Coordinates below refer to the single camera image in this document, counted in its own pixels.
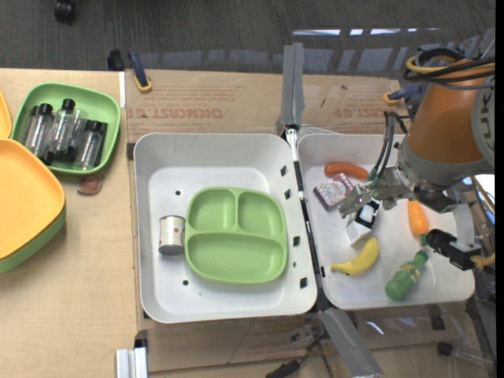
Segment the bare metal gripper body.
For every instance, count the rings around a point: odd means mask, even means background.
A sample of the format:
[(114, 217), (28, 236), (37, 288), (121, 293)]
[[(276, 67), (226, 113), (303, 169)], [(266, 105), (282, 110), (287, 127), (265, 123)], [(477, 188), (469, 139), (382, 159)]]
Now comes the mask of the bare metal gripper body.
[(379, 202), (383, 198), (399, 200), (415, 200), (413, 189), (418, 182), (418, 174), (412, 169), (390, 167), (386, 168), (382, 176), (371, 188), (372, 196)]

